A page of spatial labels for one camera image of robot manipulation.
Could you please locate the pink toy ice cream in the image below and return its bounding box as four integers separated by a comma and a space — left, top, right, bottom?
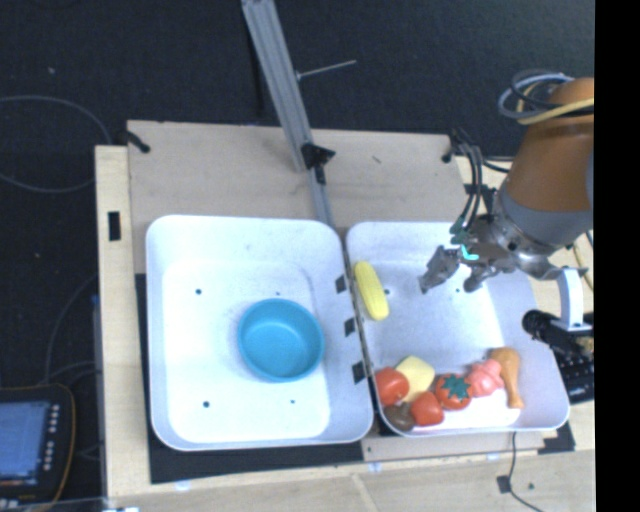
467, 358, 506, 399

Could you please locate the white plastic tray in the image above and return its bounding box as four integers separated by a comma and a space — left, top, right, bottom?
145, 214, 375, 452
344, 220, 571, 438

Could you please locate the red tomato with green stem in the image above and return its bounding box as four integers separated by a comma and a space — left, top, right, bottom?
433, 372, 474, 412

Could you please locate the blue bowl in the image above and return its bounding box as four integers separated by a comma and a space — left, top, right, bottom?
236, 298, 326, 384

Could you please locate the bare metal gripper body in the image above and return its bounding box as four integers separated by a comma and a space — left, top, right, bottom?
452, 213, 564, 281

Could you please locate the brown chicken drumstick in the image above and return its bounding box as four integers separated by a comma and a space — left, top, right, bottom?
488, 347, 525, 410

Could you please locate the pale wooden board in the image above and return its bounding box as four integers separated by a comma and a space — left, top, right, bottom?
126, 119, 546, 464

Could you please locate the pale yellow block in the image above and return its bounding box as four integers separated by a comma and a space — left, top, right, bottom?
394, 355, 436, 403

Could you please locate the yellow corn cob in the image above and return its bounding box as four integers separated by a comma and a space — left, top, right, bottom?
353, 260, 391, 322

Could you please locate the red toy pepper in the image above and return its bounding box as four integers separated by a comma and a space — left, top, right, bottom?
410, 391, 446, 427
374, 367, 410, 406

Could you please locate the black cylinder on white bracket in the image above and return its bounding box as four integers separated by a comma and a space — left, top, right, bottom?
521, 266, 595, 357

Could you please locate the brown toy mushroom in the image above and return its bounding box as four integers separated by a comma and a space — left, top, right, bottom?
383, 402, 416, 433

